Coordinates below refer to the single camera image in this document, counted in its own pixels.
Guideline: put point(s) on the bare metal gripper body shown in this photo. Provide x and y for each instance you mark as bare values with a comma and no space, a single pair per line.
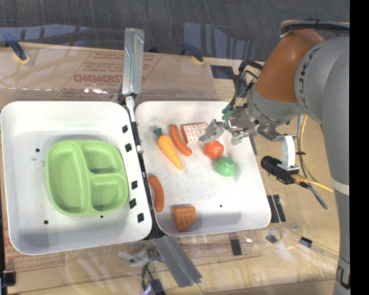
244,123

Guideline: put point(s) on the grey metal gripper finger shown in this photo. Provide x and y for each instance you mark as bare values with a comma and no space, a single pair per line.
239,137
213,129

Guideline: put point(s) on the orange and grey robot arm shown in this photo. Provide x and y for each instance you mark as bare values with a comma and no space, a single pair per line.
323,81

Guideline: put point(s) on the red and white patterned packet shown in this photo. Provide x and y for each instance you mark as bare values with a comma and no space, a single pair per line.
193,132

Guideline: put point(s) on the green bell pepper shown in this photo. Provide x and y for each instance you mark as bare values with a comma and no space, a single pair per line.
225,166

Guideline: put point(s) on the orange sausage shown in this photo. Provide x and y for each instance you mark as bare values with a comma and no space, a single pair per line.
180,141
157,194

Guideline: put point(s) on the orange carrot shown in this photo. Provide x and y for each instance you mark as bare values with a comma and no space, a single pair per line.
169,149

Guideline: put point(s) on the white plastic tray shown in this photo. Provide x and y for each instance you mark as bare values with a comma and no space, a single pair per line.
209,195
24,164

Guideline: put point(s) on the brown waffle piece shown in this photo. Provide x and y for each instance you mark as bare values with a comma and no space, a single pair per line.
184,218

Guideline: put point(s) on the brown cardboard board, red print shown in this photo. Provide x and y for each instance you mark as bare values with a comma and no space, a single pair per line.
89,72

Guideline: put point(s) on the green divided plate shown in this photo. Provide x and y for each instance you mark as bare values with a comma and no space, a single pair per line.
67,177

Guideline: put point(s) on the black cylinder on white bracket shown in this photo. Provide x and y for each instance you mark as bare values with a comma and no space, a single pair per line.
276,168

